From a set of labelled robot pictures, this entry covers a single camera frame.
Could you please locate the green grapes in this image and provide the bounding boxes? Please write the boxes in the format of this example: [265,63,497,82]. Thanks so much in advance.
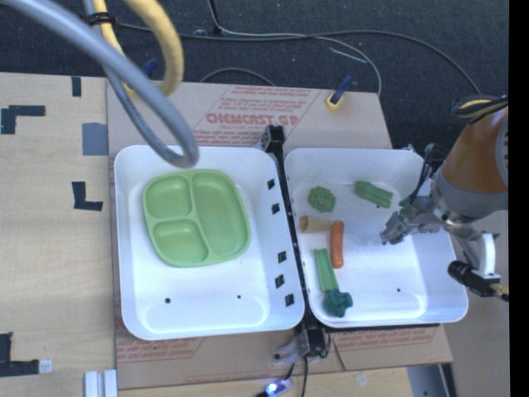
[306,185,337,214]

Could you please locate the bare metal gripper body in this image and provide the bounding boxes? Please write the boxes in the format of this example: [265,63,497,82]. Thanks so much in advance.
[399,195,484,241]

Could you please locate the green asparagus bunch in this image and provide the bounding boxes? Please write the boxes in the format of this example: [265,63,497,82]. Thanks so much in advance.
[353,179,394,210]

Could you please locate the dark green broccoli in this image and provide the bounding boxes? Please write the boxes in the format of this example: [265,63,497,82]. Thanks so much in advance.
[322,288,355,319]

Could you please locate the green divided plate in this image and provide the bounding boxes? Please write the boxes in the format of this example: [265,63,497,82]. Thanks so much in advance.
[141,168,253,269]

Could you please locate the light green celery stick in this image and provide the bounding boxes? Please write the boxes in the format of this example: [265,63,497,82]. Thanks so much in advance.
[312,247,341,294]

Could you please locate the black block with thin wires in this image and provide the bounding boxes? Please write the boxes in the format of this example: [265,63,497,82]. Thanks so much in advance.
[303,324,332,358]
[260,124,288,154]

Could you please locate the brown cardboard board red print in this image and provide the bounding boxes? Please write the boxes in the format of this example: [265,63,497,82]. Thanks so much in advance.
[106,81,455,390]

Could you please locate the white plastic tray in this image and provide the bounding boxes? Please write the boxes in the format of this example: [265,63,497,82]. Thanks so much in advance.
[284,146,470,329]
[113,144,307,342]

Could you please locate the tan ice cream cone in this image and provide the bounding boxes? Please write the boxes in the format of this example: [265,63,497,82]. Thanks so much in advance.
[298,214,334,235]

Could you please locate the orange sausage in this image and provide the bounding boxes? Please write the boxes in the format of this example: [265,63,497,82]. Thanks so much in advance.
[329,219,346,270]

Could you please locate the black cylinder on white bracket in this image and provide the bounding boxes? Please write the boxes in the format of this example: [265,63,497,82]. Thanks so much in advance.
[447,232,503,299]

